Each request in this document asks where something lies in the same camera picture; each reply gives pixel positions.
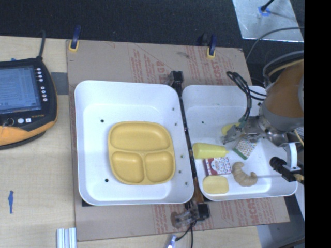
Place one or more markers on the white plastic tray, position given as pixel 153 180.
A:
pixel 98 148
pixel 209 112

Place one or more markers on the yellow divided plate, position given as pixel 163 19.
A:
pixel 141 152

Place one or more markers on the beige croissant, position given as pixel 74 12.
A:
pixel 241 176

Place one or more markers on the white packet with coloured dots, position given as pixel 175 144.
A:
pixel 244 149

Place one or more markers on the red and white carton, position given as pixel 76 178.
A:
pixel 217 166

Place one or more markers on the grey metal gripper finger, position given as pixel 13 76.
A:
pixel 230 139
pixel 234 129

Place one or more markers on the thin black and white rod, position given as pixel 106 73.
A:
pixel 186 136

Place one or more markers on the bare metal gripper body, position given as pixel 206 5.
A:
pixel 261 132

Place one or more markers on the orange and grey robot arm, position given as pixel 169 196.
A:
pixel 284 94

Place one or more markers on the yellow banana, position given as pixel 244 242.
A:
pixel 225 129

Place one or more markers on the yellow squeeze bottle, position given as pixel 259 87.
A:
pixel 207 151

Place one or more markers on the black cylinder on white bracket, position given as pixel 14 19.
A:
pixel 284 168

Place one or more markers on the brown cardboard board, red print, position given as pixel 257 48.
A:
pixel 116 61

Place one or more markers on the yellow cheese block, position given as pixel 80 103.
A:
pixel 216 185

